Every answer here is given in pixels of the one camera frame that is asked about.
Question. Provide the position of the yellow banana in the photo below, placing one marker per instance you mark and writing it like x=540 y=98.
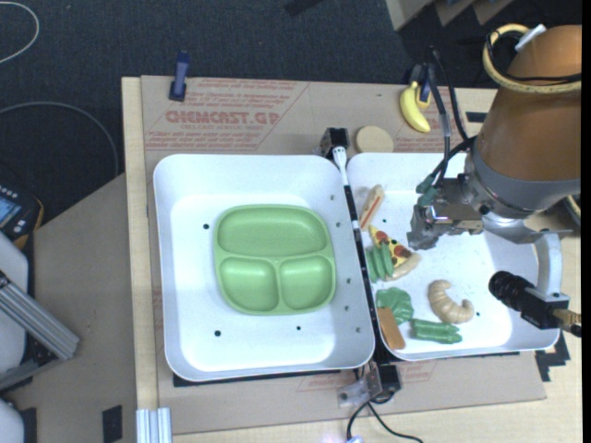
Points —
x=413 y=111

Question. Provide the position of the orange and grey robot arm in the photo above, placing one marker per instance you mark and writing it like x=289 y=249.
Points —
x=531 y=123

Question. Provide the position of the toy hot dog in bun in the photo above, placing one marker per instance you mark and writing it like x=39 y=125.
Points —
x=372 y=205

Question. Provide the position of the green divided plate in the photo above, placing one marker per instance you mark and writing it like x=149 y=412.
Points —
x=272 y=256

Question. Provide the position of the black cylinder on white bracket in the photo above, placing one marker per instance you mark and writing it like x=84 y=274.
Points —
x=522 y=295

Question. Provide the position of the round tan biscuit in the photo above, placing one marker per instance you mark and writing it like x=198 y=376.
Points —
x=374 y=140

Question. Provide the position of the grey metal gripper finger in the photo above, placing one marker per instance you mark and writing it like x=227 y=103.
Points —
x=422 y=216
x=421 y=239

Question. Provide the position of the thin black and white rod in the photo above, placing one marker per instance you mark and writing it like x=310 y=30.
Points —
x=355 y=219

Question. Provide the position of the green toy beans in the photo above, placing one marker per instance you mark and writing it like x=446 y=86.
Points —
x=378 y=263

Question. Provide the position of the green toy asparagus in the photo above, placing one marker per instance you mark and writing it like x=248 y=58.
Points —
x=436 y=331

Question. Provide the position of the white plastic tray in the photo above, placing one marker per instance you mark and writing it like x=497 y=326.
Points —
x=466 y=256
x=194 y=293

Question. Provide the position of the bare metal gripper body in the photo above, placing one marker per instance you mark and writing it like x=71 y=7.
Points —
x=457 y=206

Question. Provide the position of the green toy lettuce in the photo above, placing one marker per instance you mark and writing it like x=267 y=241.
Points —
x=396 y=302

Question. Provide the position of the brown cardboard board, red print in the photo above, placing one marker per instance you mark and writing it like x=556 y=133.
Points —
x=286 y=109

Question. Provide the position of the toy pizza slice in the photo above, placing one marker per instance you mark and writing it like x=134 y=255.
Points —
x=399 y=254

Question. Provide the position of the tan toy croissant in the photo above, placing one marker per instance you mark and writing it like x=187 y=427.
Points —
x=445 y=302

